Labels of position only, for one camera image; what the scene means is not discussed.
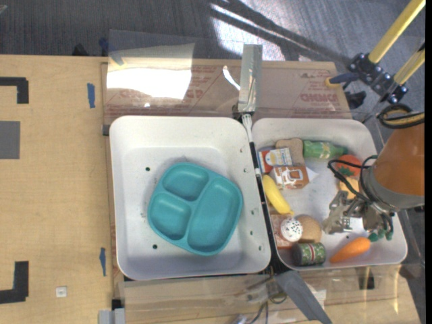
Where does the orange carrot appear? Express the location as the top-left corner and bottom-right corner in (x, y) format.
(329, 232), (379, 264)

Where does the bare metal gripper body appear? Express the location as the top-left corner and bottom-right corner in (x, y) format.
(342, 197), (386, 232)

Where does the tan round bread bun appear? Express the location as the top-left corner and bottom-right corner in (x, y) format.
(296, 214), (323, 244)

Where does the green can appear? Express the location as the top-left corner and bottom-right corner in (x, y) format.
(292, 242), (327, 267)

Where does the teal divided plate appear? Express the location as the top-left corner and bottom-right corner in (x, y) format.
(146, 162), (244, 257)

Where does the white plastic tray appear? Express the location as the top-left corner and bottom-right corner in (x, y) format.
(108, 115), (272, 281)
(251, 117), (408, 271)

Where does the brown cardboard board red print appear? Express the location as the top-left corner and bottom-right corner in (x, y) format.
(101, 58), (421, 324)

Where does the green bottle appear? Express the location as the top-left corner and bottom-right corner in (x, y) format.
(302, 140), (348, 161)

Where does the tan bread slice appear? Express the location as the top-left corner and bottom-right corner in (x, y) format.
(275, 137), (306, 167)

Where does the orange fruit with green leaf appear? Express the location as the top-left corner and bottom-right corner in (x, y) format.
(333, 154), (362, 178)

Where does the orange and white carton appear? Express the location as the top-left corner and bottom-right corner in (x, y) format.
(258, 147), (294, 174)

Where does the white egg with black dots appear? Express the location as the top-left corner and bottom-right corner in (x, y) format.
(280, 217), (304, 243)

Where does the yellow banana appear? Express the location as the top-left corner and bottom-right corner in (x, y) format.
(262, 174), (294, 216)

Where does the yellow and black tripod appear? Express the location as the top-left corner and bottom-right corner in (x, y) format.
(347, 0), (426, 105)

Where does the pale orange toy fruit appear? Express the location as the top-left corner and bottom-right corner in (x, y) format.
(339, 176), (360, 200)

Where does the brown and white carton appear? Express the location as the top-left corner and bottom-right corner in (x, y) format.
(269, 165), (319, 190)

